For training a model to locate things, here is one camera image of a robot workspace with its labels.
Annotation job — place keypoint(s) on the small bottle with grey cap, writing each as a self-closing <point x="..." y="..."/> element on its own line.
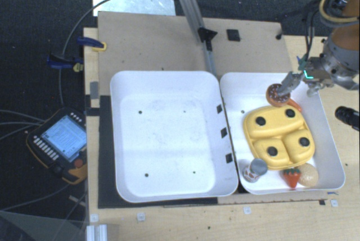
<point x="258" y="167"/>

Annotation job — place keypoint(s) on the black block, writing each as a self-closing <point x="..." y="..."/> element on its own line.
<point x="233" y="35"/>

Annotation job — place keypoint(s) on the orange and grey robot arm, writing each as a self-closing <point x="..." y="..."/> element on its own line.
<point x="348" y="33"/>

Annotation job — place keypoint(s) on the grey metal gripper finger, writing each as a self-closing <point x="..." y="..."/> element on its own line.
<point x="313" y="90"/>
<point x="291" y="83"/>

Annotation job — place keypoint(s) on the yellow divided plate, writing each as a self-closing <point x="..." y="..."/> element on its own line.
<point x="277" y="129"/>

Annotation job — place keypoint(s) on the red strawberry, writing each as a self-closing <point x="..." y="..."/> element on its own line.
<point x="291" y="178"/>

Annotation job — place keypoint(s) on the beige egg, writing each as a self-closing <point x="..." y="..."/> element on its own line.
<point x="308" y="175"/>

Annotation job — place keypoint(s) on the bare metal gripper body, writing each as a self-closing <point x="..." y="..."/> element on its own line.
<point x="319" y="71"/>

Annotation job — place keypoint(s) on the white plastic tray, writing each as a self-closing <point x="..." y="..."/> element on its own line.
<point x="323" y="133"/>
<point x="168" y="136"/>

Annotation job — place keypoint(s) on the brown doughnut with sprinkles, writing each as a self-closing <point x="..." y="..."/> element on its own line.
<point x="272" y="97"/>

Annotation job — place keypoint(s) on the brown cardboard board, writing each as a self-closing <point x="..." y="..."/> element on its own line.
<point x="157" y="46"/>

